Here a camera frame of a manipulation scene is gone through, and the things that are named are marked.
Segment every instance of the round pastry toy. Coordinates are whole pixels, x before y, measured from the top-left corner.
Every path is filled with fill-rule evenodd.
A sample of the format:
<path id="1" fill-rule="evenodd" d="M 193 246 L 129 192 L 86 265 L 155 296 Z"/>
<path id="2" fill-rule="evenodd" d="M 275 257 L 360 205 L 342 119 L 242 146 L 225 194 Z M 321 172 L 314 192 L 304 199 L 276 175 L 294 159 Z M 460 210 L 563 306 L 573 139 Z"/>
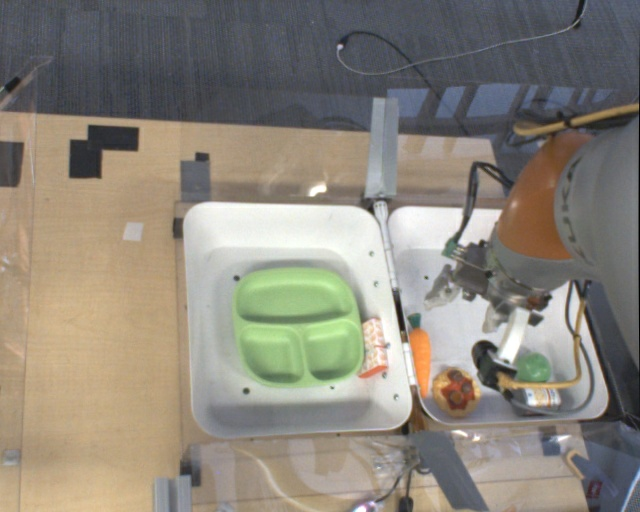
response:
<path id="1" fill-rule="evenodd" d="M 460 368 L 447 368 L 436 375 L 432 391 L 438 407 L 454 418 L 463 418 L 480 401 L 480 386 Z"/>

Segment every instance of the white wire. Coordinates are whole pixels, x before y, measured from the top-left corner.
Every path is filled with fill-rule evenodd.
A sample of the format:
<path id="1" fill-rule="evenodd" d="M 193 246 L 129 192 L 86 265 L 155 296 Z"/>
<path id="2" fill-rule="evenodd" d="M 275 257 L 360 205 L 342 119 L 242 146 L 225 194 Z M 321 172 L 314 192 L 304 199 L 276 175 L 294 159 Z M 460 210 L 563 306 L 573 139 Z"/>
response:
<path id="1" fill-rule="evenodd" d="M 582 19 L 584 18 L 585 14 L 587 13 L 587 7 L 588 6 L 589 6 L 589 0 L 585 0 L 582 12 L 580 13 L 580 16 L 578 16 L 575 19 L 575 21 L 573 23 L 571 23 L 571 25 L 568 25 L 567 27 L 565 27 L 563 29 L 556 30 L 555 32 L 550 32 L 548 34 L 541 34 L 539 36 L 525 37 L 523 39 L 512 39 L 510 41 L 502 41 L 501 43 L 492 44 L 490 46 L 485 46 L 484 48 L 479 48 L 477 50 L 470 50 L 468 52 L 454 53 L 453 55 L 443 55 L 441 57 L 432 57 L 432 58 L 428 58 L 428 59 L 424 59 L 424 60 L 419 60 L 417 62 L 412 62 L 411 64 L 407 64 L 406 66 L 400 66 L 398 68 L 393 68 L 393 69 L 390 69 L 388 71 L 361 71 L 359 69 L 356 69 L 356 68 L 353 68 L 353 67 L 349 66 L 349 64 L 347 64 L 342 59 L 342 56 L 340 55 L 340 52 L 342 50 L 344 50 L 344 47 L 345 47 L 344 44 L 338 44 L 338 46 L 336 48 L 336 58 L 338 59 L 338 62 L 340 62 L 340 64 L 342 64 L 343 67 L 345 67 L 346 69 L 348 69 L 349 71 L 351 71 L 353 73 L 357 73 L 358 75 L 364 75 L 364 76 L 391 75 L 393 73 L 398 73 L 399 71 L 404 71 L 405 69 L 414 68 L 416 66 L 422 66 L 423 64 L 431 64 L 433 62 L 442 62 L 444 60 L 459 59 L 460 57 L 467 57 L 468 55 L 475 55 L 476 53 L 486 52 L 488 50 L 493 50 L 495 48 L 500 48 L 501 46 L 507 46 L 507 45 L 510 45 L 510 44 L 517 44 L 517 43 L 526 43 L 526 42 L 530 42 L 530 41 L 537 41 L 539 39 L 545 39 L 547 37 L 553 37 L 553 36 L 558 36 L 560 34 L 564 34 L 565 32 L 568 32 L 569 30 L 574 28 L 576 25 L 578 25 L 578 23 L 580 23 L 582 21 Z"/>

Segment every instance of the yellow cable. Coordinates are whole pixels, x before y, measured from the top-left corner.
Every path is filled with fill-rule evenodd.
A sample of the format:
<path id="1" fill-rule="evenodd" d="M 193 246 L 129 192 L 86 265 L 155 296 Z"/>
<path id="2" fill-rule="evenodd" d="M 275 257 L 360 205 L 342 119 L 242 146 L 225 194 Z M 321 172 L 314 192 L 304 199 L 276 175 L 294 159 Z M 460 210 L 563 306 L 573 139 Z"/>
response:
<path id="1" fill-rule="evenodd" d="M 520 122 L 513 126 L 513 132 L 516 135 L 522 137 L 532 137 L 540 135 L 550 135 L 567 128 L 578 128 L 596 121 L 602 121 L 604 119 L 610 119 L 612 117 L 620 117 L 629 114 L 637 114 L 640 111 L 640 104 L 633 103 L 631 105 L 623 105 L 620 107 L 609 108 L 607 110 L 600 110 L 599 112 L 593 112 L 591 114 L 585 114 L 583 116 L 576 116 L 565 121 L 558 121 L 557 123 L 539 125 L 530 122 Z"/>
<path id="2" fill-rule="evenodd" d="M 578 315 L 576 316 L 576 328 L 573 335 L 573 359 L 576 366 L 576 376 L 571 380 L 562 382 L 523 382 L 513 379 L 511 376 L 503 372 L 498 372 L 498 386 L 502 389 L 566 389 L 575 386 L 582 379 L 582 368 L 580 366 L 580 326 L 584 318 L 584 310 L 586 302 L 580 299 L 578 306 Z"/>

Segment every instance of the green ball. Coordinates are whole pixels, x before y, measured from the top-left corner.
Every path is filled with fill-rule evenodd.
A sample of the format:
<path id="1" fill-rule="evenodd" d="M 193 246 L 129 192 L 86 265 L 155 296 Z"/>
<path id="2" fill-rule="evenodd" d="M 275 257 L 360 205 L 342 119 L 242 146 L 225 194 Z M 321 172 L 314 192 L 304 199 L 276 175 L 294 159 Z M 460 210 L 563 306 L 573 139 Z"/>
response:
<path id="1" fill-rule="evenodd" d="M 549 360 L 539 352 L 531 352 L 516 360 L 516 379 L 523 382 L 547 382 L 551 377 Z"/>

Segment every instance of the clear plastic sheet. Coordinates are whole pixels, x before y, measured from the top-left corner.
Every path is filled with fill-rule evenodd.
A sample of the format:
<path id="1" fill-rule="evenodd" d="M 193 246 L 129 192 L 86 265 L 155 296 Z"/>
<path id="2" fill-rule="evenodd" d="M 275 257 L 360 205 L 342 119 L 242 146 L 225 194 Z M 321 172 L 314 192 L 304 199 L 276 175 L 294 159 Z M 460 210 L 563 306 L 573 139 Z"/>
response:
<path id="1" fill-rule="evenodd" d="M 621 423 L 583 428 L 584 435 L 573 424 L 454 430 L 446 437 L 487 510 L 624 510 L 639 474 L 640 434 Z M 193 510 L 201 512 L 396 511 L 419 462 L 411 437 L 401 435 L 234 441 L 191 453 L 199 478 Z M 580 474 L 573 461 L 592 473 Z M 420 469 L 412 471 L 413 510 L 453 510 L 429 468 Z M 594 497 L 598 489 L 601 499 Z M 617 508 L 606 502 L 612 492 Z"/>
<path id="2" fill-rule="evenodd" d="M 1 77 L 0 92 L 0 510 L 17 510 L 35 189 L 36 75 L 31 59 Z"/>

